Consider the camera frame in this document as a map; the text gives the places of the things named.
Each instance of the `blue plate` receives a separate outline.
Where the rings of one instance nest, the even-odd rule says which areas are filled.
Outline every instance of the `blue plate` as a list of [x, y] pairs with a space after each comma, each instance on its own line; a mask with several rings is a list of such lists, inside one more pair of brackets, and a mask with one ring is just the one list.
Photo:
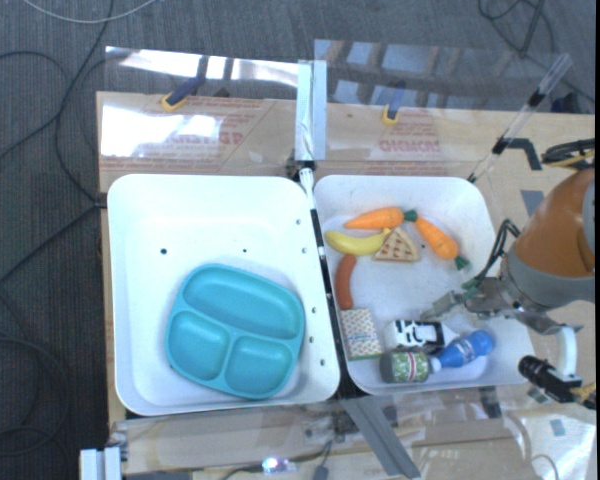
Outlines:
[[300, 352], [300, 299], [264, 277], [221, 264], [195, 269], [171, 309], [165, 348], [189, 380], [249, 399], [275, 395]]

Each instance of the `pizza slice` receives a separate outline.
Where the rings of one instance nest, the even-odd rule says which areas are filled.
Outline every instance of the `pizza slice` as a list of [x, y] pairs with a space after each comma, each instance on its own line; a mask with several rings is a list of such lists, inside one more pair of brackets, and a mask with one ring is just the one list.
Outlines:
[[395, 228], [387, 235], [373, 259], [378, 261], [418, 261], [420, 253], [407, 232], [402, 228]]

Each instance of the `gray carpet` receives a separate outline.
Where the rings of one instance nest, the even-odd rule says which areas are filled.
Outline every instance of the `gray carpet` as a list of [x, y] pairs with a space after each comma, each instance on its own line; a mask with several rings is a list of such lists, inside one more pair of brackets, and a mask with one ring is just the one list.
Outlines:
[[[32, 1], [86, 20], [111, 3]], [[482, 5], [493, 16], [516, 1]], [[492, 21], [478, 0], [162, 0], [104, 26], [0, 0], [0, 479], [77, 478], [79, 450], [108, 437], [94, 204], [105, 46], [280, 61], [313, 58], [316, 39], [514, 50], [534, 2]], [[595, 113], [596, 0], [546, 0], [528, 53], [570, 54], [554, 96]]]

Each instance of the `toy banana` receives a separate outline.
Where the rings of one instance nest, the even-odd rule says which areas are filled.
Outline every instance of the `toy banana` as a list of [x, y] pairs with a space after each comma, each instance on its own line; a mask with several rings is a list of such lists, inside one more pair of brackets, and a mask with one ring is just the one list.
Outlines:
[[382, 232], [375, 235], [357, 237], [339, 231], [326, 231], [324, 238], [331, 247], [342, 254], [364, 256], [377, 252], [390, 232], [389, 228], [384, 228]]

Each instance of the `brown sausage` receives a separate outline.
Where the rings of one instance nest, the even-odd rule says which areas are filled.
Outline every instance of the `brown sausage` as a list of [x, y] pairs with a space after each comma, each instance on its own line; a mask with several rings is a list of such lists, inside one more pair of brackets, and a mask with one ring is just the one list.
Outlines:
[[353, 297], [351, 297], [351, 272], [356, 265], [356, 257], [353, 254], [345, 254], [338, 264], [336, 270], [336, 301], [340, 309], [351, 309]]

